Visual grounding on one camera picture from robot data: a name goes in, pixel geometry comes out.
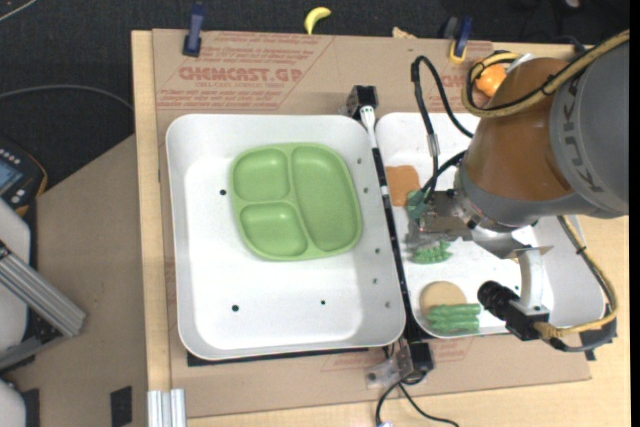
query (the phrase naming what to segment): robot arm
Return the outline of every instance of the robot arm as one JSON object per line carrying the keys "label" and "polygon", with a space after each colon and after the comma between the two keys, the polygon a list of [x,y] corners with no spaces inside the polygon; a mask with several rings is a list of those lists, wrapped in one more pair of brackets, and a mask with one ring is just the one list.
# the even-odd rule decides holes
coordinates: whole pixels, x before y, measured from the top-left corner
{"label": "robot arm", "polygon": [[[541,255],[511,232],[557,216],[605,292],[605,315],[556,328],[548,312],[529,308],[524,297],[498,283],[485,283],[478,298],[523,340],[543,338],[560,350],[586,350],[611,338],[616,298],[565,216],[629,213],[629,31],[570,63],[519,57],[496,53],[471,68],[463,101],[482,119],[458,164],[454,188],[440,192],[425,186],[409,199],[407,242],[419,247],[462,236],[500,258],[524,254],[523,277],[535,277]],[[473,81],[496,63],[511,66],[496,94],[478,107]],[[535,286],[536,280],[529,282]],[[564,335],[576,332],[595,333],[593,341],[580,348],[562,342]]]}

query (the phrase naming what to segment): white tray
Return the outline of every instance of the white tray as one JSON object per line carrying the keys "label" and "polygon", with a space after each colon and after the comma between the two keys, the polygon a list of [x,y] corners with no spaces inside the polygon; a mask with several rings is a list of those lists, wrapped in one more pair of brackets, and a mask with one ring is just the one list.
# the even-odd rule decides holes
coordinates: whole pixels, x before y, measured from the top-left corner
{"label": "white tray", "polygon": [[[456,117],[467,129],[475,130],[478,118],[470,114],[458,114]],[[469,146],[469,139],[453,126],[446,114],[433,114],[431,121],[440,143],[440,164]],[[431,178],[431,156],[427,147],[426,130],[419,114],[393,113],[382,117],[376,126],[376,137],[385,167],[411,165],[416,169],[420,183],[425,183]],[[454,174],[455,168],[443,173],[438,178],[437,189],[451,188]],[[444,262],[427,265],[414,263],[404,243],[409,226],[406,209],[393,207],[393,215],[412,311],[416,322],[427,333],[438,336],[430,332],[429,325],[420,311],[420,294],[431,283],[453,283],[462,290],[469,303],[478,302],[478,288],[489,280],[497,281],[519,294],[521,276],[518,263],[513,260],[500,260],[474,242],[458,239],[448,249],[453,255]],[[543,257],[543,304],[552,310],[552,323],[558,326],[572,325],[602,315],[604,297],[600,286],[582,258],[576,255],[575,249],[554,217],[543,218],[535,228],[523,228],[513,235],[523,244],[531,244],[534,247],[553,246]],[[479,335],[506,332],[504,322],[487,311],[483,310],[478,320]],[[462,336],[475,335],[455,334],[448,338]]]}
{"label": "white tray", "polygon": [[[230,359],[387,345],[405,312],[375,165],[363,127],[344,116],[188,114],[166,135],[178,327],[196,356]],[[263,145],[318,143],[351,174],[363,221],[346,253],[273,262],[244,244],[229,170]]]}

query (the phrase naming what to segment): metal bracket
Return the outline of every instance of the metal bracket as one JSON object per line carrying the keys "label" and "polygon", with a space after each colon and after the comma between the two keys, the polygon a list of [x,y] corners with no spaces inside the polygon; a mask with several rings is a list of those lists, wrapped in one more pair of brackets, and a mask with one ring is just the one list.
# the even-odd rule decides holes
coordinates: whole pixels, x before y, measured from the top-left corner
{"label": "metal bracket", "polygon": [[367,388],[388,388],[413,373],[411,351],[406,343],[382,363],[366,368]]}
{"label": "metal bracket", "polygon": [[[48,283],[33,267],[24,263],[0,240],[0,284],[66,338],[80,333],[86,314]],[[0,370],[19,363],[44,345],[36,338],[25,340],[0,354]]]}
{"label": "metal bracket", "polygon": [[459,191],[436,191],[429,204],[421,201],[421,195],[413,196],[409,203],[409,217],[418,223],[409,223],[406,244],[409,249],[429,247],[440,240],[453,242],[457,238],[474,241],[481,248],[498,258],[514,258],[514,253],[526,249],[513,238],[511,232],[500,232],[480,226],[481,219],[468,206]]}
{"label": "metal bracket", "polygon": [[147,418],[149,427],[187,427],[184,390],[147,392]]}
{"label": "metal bracket", "polygon": [[551,246],[543,246],[515,252],[522,275],[518,305],[525,311],[534,310],[537,313],[542,308],[542,293],[544,291],[544,261],[542,257],[551,249]]}

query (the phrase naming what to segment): cardboard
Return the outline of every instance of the cardboard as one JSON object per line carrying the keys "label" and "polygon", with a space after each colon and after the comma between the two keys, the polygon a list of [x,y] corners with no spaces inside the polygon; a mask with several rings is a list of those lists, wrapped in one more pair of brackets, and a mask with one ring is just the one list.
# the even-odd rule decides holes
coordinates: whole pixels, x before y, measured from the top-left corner
{"label": "cardboard", "polygon": [[45,348],[8,379],[39,390],[42,427],[111,425],[111,394],[127,387],[130,425],[146,425],[134,138],[43,194],[37,219],[38,271],[87,317],[79,336]]}
{"label": "cardboard", "polygon": [[[202,34],[199,58],[181,54],[185,31],[154,30],[156,114],[173,388],[183,388],[189,418],[376,400],[366,369],[381,362],[380,349],[218,362],[189,366],[180,341],[175,263],[164,137],[177,117],[190,112],[339,114],[351,88],[375,85],[378,116],[415,111],[409,67],[421,54],[439,71],[454,111],[475,59],[494,48],[472,41],[462,65],[448,61],[449,41],[307,36],[212,31]],[[422,82],[431,112],[443,106],[426,67]],[[413,389],[441,394],[589,378],[583,355],[560,354],[542,342],[509,335],[431,342],[436,370]]]}

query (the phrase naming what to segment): black connector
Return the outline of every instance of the black connector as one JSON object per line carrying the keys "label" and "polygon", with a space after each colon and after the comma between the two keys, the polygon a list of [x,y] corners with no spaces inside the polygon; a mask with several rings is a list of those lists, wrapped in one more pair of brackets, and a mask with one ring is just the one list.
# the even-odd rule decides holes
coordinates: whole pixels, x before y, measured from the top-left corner
{"label": "black connector", "polygon": [[434,369],[433,355],[431,347],[427,342],[409,343],[409,352],[411,353],[411,362],[415,372],[426,375]]}
{"label": "black connector", "polygon": [[365,105],[374,109],[378,107],[376,86],[353,86],[347,97],[347,114],[356,121],[360,121],[360,107]]}
{"label": "black connector", "polygon": [[538,340],[540,333],[533,327],[536,322],[547,322],[548,311],[525,312],[515,306],[520,300],[511,289],[495,281],[487,281],[478,289],[478,301],[492,315],[505,321],[507,329],[525,342]]}

